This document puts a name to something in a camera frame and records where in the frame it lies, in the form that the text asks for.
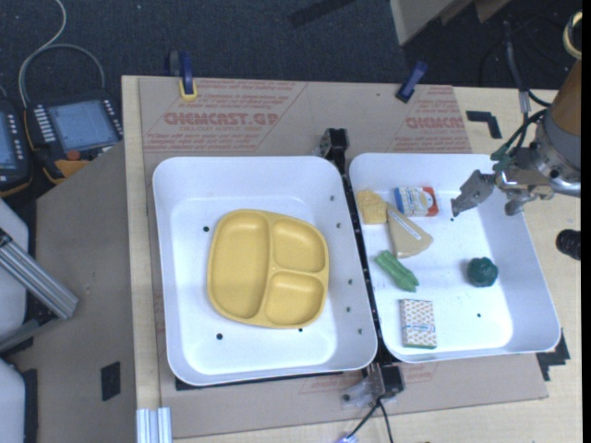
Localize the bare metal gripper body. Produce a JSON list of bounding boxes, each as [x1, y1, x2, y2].
[[494, 147, 583, 203]]

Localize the white blue and orange carton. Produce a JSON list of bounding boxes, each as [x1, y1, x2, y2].
[[392, 185, 440, 218]]

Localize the dark green toy broccoli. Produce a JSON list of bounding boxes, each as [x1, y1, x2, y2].
[[465, 256, 500, 289]]

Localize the beige toy cheese wedge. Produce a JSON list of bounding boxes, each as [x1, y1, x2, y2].
[[386, 204, 435, 259]]

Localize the pale yellow toy corn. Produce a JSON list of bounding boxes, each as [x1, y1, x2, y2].
[[355, 188, 389, 226]]

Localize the green toy beans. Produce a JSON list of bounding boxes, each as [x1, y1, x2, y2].
[[373, 249, 421, 293]]

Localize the white plastic tray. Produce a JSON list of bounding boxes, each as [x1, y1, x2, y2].
[[151, 155, 380, 388], [347, 151, 562, 365]]

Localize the thin black and white rod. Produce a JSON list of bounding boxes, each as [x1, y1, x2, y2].
[[337, 148, 386, 369]]

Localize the orange patterned packet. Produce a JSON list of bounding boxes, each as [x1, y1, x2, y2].
[[398, 298, 439, 351]]

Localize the yellow divided plate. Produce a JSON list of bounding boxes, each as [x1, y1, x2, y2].
[[205, 208, 331, 330]]

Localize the brown cardboard board, red print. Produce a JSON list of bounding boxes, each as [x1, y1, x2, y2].
[[138, 77, 551, 440]]

